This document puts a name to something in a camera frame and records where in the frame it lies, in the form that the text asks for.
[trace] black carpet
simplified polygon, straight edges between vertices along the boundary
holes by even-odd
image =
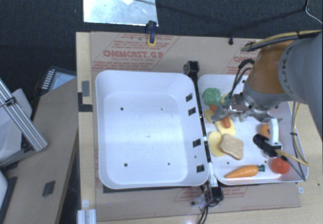
[[[265,38],[322,29],[305,0],[156,0],[160,34]],[[310,0],[322,19],[322,0]],[[143,27],[83,22],[82,0],[0,0],[0,77],[31,99],[50,66],[75,70],[77,31],[143,32]]]

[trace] toy bread slice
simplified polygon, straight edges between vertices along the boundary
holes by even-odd
[[[210,147],[210,152],[215,157],[222,157],[226,154],[220,150],[220,144],[222,142],[222,135],[219,132],[211,132],[208,136],[208,145]]]
[[[220,149],[237,160],[243,158],[243,141],[230,134],[224,134]]]
[[[234,127],[234,123],[233,123],[233,121],[232,121],[232,119],[230,117],[229,117],[229,120],[230,120],[230,125],[231,125],[229,128],[225,128],[223,126],[222,120],[216,121],[217,128],[218,128],[219,132],[222,135],[224,135],[225,133],[228,133],[228,134],[231,134],[232,136],[235,136],[236,135],[236,129]]]

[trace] yellow cable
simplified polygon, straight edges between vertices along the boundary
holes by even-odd
[[[242,49],[246,49],[246,48],[250,49],[253,46],[256,46],[256,45],[259,45],[259,44],[262,44],[262,43],[267,43],[268,41],[272,41],[272,40],[279,39],[279,38],[282,38],[282,37],[302,36],[302,35],[308,35],[308,34],[317,33],[317,32],[321,32],[321,30],[305,30],[305,31],[299,31],[299,32],[295,31],[295,32],[278,34],[278,35],[270,36],[270,37],[268,37],[266,39],[263,39],[261,41],[258,41],[256,43],[247,44]]]
[[[301,163],[301,164],[303,164],[303,165],[305,165],[305,166],[309,166],[309,164],[308,164],[308,163],[306,163],[306,162],[304,162],[304,161],[300,160],[300,159],[299,159],[299,158],[297,158],[297,157],[292,156],[291,154],[288,154],[287,152],[285,152],[285,151],[283,151],[283,150],[281,150],[281,149],[275,149],[275,152],[276,152],[278,155],[280,155],[280,156],[290,157],[290,158],[292,158],[293,160],[295,160],[295,161],[297,161],[297,162],[299,162],[299,163]]]
[[[296,131],[296,117],[297,117],[297,113],[298,113],[298,109],[299,109],[299,105],[300,103],[297,103],[297,106],[296,106],[296,110],[295,110],[295,116],[294,116],[294,122],[293,122],[293,133],[295,133]],[[297,153],[299,155],[299,157],[305,162],[308,164],[308,162],[306,161],[306,159],[302,156],[302,153],[300,152],[300,149],[298,147],[298,143],[296,141],[296,135],[294,134],[293,135],[293,139],[294,139],[294,143],[295,143],[295,147],[296,147],[296,150],[297,150]]]

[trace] metal frame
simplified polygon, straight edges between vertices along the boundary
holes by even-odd
[[[13,155],[7,157],[6,159],[0,161],[0,167],[4,167],[14,163],[18,160],[33,154],[34,152],[41,151],[45,148],[48,143],[42,137],[42,135],[37,131],[31,120],[27,117],[27,115],[23,112],[20,105],[13,97],[10,90],[4,84],[2,79],[0,78],[0,106],[4,107],[10,118],[14,121],[14,123],[21,130],[24,137],[27,139],[30,146],[33,148],[31,151],[25,152],[24,149],[14,153]]]

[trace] toy tomato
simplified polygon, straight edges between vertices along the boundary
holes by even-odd
[[[271,168],[272,168],[272,171],[275,173],[286,174],[290,168],[290,165],[280,157],[276,157],[272,161]]]

